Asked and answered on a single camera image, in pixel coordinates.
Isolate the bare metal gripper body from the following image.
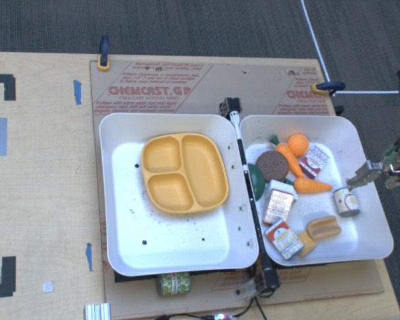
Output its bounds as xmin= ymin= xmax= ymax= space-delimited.
xmin=381 ymin=154 xmax=400 ymax=190

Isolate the white small can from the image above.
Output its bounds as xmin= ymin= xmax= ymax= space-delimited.
xmin=333 ymin=186 xmax=361 ymax=218

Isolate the red and white carton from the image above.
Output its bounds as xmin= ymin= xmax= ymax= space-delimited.
xmin=298 ymin=144 xmax=331 ymax=180

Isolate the orange carrot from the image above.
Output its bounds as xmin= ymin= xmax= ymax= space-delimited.
xmin=269 ymin=135 xmax=305 ymax=179
xmin=283 ymin=175 xmax=333 ymax=194

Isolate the white plastic tray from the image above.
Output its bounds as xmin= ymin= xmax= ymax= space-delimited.
xmin=99 ymin=112 xmax=260 ymax=277
xmin=239 ymin=114 xmax=395 ymax=267

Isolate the tan hot dog bun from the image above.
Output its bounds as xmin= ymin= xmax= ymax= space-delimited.
xmin=305 ymin=215 xmax=342 ymax=242

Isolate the orange toy fruit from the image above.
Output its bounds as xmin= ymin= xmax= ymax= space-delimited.
xmin=287 ymin=133 xmax=310 ymax=157

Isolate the yellow cheese wedge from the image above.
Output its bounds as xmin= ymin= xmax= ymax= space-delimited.
xmin=296 ymin=229 xmax=317 ymax=258

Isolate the white and orange carton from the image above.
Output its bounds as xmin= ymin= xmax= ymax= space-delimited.
xmin=262 ymin=179 xmax=299 ymax=226

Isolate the brown round biscuit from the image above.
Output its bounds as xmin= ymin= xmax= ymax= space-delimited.
xmin=255 ymin=150 xmax=290 ymax=183

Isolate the orange and yellow checked carton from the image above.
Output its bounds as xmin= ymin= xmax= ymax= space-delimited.
xmin=264 ymin=218 xmax=305 ymax=261

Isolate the green bowl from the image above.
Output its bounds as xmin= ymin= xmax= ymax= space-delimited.
xmin=247 ymin=163 xmax=266 ymax=201

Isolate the thin black and white rod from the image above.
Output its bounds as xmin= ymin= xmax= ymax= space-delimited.
xmin=229 ymin=111 xmax=273 ymax=272

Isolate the yellow divided plate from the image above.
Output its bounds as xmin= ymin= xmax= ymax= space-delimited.
xmin=140 ymin=132 xmax=230 ymax=215

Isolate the brown cardboard board red print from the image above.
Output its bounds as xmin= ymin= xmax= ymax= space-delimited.
xmin=89 ymin=60 xmax=385 ymax=313

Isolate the green patterned can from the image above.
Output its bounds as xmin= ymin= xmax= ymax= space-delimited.
xmin=155 ymin=271 xmax=192 ymax=297

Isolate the black block with wires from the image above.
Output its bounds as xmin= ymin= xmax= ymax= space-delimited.
xmin=257 ymin=266 xmax=281 ymax=291
xmin=219 ymin=97 xmax=243 ymax=118

